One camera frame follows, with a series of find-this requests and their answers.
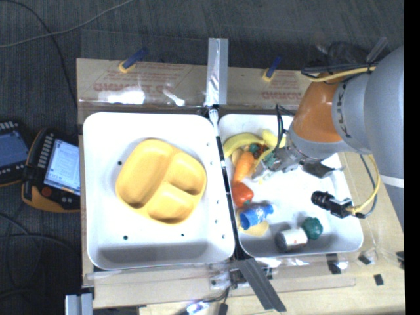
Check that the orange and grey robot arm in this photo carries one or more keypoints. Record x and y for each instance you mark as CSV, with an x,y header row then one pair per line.
x,y
367,103

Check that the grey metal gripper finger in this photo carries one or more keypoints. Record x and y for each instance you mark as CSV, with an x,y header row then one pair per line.
x,y
268,174
258,170

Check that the yellow flat biscuit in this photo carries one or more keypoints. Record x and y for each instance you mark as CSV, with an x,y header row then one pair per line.
x,y
257,231

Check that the pale yellow oval piece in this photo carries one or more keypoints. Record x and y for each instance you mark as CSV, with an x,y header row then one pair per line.
x,y
236,155

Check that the yellow banana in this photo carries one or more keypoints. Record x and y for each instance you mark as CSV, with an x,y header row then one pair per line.
x,y
239,139
271,137

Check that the white plastic tray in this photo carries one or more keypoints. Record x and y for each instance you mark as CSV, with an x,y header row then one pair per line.
x,y
295,202
105,208

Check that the yellow divided plate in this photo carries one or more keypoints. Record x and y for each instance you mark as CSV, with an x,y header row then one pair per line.
x,y
157,179

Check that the brown cardboard board, red print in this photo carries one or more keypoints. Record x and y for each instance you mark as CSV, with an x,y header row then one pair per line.
x,y
183,77

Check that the dark red and green strawberry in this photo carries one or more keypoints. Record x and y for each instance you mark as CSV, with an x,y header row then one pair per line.
x,y
257,148

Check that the orange carrot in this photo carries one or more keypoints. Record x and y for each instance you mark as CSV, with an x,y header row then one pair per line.
x,y
244,167

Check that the silver can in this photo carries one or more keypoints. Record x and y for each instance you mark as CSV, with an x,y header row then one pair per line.
x,y
292,239

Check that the red bell pepper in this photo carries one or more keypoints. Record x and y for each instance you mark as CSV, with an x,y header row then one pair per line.
x,y
242,194

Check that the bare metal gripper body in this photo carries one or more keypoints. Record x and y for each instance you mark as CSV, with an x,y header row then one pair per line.
x,y
286,159

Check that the blue bottle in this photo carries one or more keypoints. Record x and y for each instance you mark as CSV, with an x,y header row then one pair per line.
x,y
254,216

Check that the green broccoli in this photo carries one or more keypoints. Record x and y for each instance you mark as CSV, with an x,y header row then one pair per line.
x,y
312,227

